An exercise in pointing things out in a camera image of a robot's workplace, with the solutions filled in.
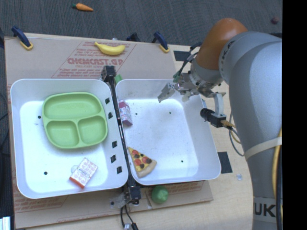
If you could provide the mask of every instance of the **green plate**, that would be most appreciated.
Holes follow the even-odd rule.
[[[92,146],[107,136],[106,114],[100,100],[88,92],[49,96],[42,107],[49,141],[58,148]]]

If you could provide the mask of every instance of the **toy pizza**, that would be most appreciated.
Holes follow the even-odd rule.
[[[136,174],[139,178],[147,176],[151,171],[154,170],[157,161],[147,157],[145,154],[128,147],[130,156],[132,157],[133,165]]]

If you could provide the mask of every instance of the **toy carrot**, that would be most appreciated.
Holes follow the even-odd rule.
[[[78,10],[82,10],[82,11],[94,11],[92,8],[90,8],[89,6],[86,6],[82,3],[77,3],[77,4],[72,4],[73,8],[76,8]]]

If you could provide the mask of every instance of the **cardboard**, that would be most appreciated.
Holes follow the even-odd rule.
[[[33,44],[33,49],[30,51],[21,47],[18,38],[5,38],[11,147],[14,146],[14,143],[10,87],[19,79],[99,79],[105,65],[114,65],[117,74],[123,79],[171,79],[176,72],[172,55],[164,53],[158,44],[40,34],[26,35]],[[119,56],[106,56],[94,46],[94,42],[112,46],[125,44],[126,50]],[[24,197],[18,191],[16,184],[13,151],[14,149],[12,149],[13,199],[17,229],[120,213],[118,208],[111,206],[110,199],[119,196],[121,189],[43,199]],[[130,211],[213,200],[208,181],[168,184],[167,188],[169,199],[162,205],[157,205],[150,199],[151,188],[142,188],[142,199],[139,205],[130,207]]]

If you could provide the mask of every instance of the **green apple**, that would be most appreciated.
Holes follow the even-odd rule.
[[[157,204],[164,203],[168,198],[168,190],[165,186],[155,186],[152,192],[152,200]]]

